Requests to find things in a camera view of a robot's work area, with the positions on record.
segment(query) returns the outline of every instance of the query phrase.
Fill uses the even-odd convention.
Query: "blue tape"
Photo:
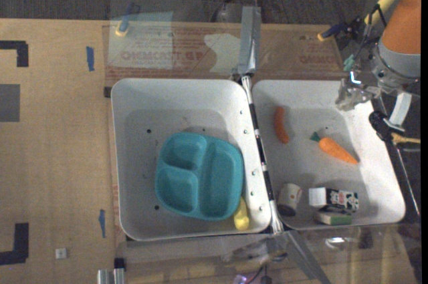
[[[94,71],[95,57],[93,47],[86,47],[86,61],[88,62],[89,71]]]
[[[98,217],[98,221],[100,222],[102,237],[106,237],[106,211],[104,209],[100,209],[100,216]]]

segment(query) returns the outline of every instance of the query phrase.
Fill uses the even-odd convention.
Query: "small white cube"
[[[309,189],[309,205],[316,208],[322,208],[327,205],[327,190],[326,188],[310,188]]]
[[[56,249],[55,250],[56,259],[65,259],[67,258],[67,249]]]

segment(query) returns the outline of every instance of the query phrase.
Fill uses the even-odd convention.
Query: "wooden board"
[[[0,83],[21,92],[19,122],[0,122],[0,251],[12,250],[15,223],[29,223],[29,257],[0,266],[1,283],[93,283],[98,269],[113,267],[103,24],[0,20],[1,40],[29,44],[29,67],[0,50]],[[56,260],[63,247],[69,257]]]

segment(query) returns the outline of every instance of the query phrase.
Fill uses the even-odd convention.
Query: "metal bracket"
[[[253,74],[258,66],[261,37],[260,7],[244,6],[241,18],[241,46],[237,72],[244,76]]]

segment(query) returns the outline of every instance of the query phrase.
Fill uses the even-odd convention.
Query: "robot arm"
[[[404,132],[401,124],[414,95],[406,88],[421,77],[421,0],[399,0],[381,37],[369,50],[367,59],[361,59],[361,49],[370,39],[372,16],[378,10],[383,18],[378,3],[366,19],[363,40],[356,56],[350,57],[352,67],[348,78],[341,81],[336,106],[339,110],[351,110],[359,103],[379,97],[382,92],[395,95],[394,112],[390,119],[385,118],[385,122],[389,127]]]

